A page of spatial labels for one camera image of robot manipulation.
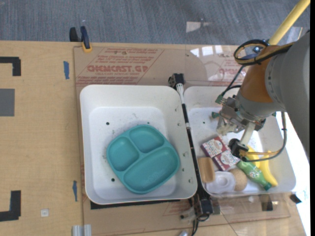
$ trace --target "yellow banana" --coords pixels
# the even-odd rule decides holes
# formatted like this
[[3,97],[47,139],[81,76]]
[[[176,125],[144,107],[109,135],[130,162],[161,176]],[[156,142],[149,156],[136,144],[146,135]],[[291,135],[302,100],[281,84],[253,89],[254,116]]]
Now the yellow banana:
[[266,179],[266,181],[270,182],[272,186],[278,185],[277,180],[275,179],[275,177],[270,172],[269,160],[261,161],[259,168],[262,171],[262,174],[264,175],[264,178]]
[[[247,147],[249,148],[249,150],[248,150],[249,152],[255,152],[255,150],[251,146],[247,145]],[[252,154],[248,154],[246,157],[249,160],[257,160],[257,159],[259,159],[258,155],[252,155]],[[253,162],[253,163],[256,165],[256,167],[259,168],[260,162]]]

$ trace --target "yellow pole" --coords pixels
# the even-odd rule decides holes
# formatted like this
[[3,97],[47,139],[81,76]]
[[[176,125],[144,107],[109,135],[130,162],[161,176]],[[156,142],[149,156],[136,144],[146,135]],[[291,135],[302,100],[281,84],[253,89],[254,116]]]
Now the yellow pole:
[[274,35],[269,39],[270,45],[276,45],[294,24],[294,22],[299,18],[303,11],[309,6],[311,0],[300,0],[295,7],[291,10],[286,19],[279,26]]

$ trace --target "tan ball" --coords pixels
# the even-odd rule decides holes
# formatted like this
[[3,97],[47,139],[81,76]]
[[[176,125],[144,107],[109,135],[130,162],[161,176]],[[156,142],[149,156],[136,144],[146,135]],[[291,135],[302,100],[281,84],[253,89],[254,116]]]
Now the tan ball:
[[247,176],[245,175],[245,173],[238,168],[231,169],[229,170],[229,172],[231,172],[235,177],[236,184],[234,190],[235,191],[244,190],[247,185]]

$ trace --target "green toy bottle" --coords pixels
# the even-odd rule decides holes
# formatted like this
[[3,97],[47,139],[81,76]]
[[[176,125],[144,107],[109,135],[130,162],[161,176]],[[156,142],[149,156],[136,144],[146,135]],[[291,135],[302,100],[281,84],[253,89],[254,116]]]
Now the green toy bottle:
[[266,181],[262,171],[254,163],[240,161],[236,166],[240,168],[251,181],[260,184],[266,191],[272,186],[271,183]]

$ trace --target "gray carpet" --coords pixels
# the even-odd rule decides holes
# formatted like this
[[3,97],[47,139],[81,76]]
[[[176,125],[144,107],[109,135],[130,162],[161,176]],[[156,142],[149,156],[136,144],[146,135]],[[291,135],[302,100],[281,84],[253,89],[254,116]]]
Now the gray carpet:
[[[299,0],[0,0],[0,40],[227,44],[268,39]],[[186,33],[187,22],[205,22]],[[294,29],[310,29],[310,6]],[[280,43],[286,43],[289,32]]]

